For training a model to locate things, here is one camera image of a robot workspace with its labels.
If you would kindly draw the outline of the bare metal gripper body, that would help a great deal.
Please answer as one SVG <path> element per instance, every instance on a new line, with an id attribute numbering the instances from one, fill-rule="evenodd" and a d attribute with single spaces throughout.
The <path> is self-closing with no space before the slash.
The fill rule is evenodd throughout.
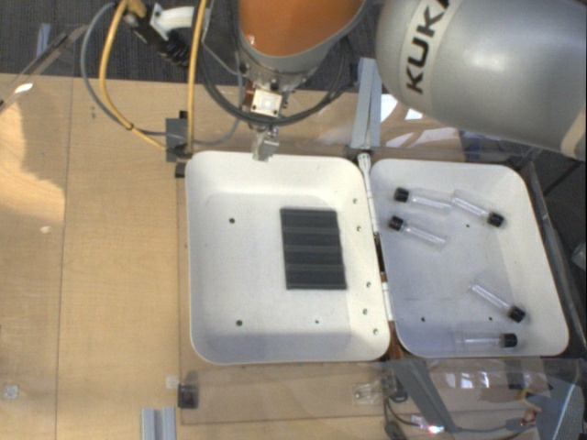
<path id="1" fill-rule="evenodd" d="M 306 81 L 305 73 L 247 73 L 245 117 L 278 118 L 289 95 Z"/>

